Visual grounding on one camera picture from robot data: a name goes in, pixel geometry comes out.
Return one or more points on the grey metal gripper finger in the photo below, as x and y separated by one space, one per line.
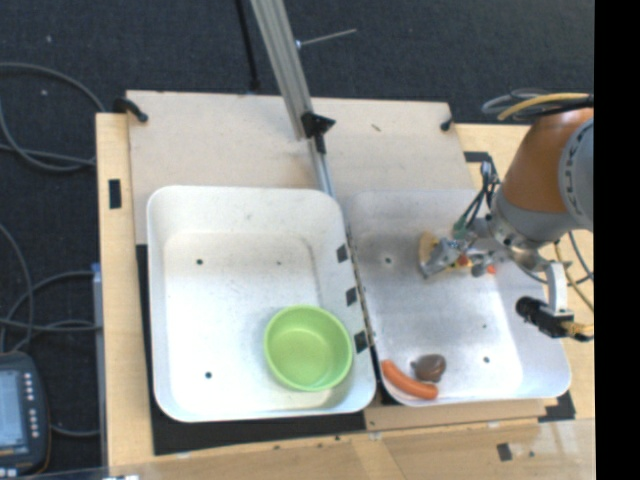
437 259
478 269

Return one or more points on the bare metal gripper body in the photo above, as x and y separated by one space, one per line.
520 254

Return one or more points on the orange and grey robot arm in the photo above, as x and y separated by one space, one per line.
545 168

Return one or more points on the white plastic tray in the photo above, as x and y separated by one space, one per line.
235 293
440 318

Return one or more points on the thin black and white rod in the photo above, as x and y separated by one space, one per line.
361 293

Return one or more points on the brown round toy food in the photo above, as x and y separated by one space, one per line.
430 367

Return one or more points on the orange sausage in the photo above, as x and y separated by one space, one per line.
407 382

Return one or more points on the green bowl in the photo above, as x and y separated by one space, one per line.
307 348

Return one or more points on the pale wood board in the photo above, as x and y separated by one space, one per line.
225 143

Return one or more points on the black cylinder on white bracket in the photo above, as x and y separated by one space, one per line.
542 314

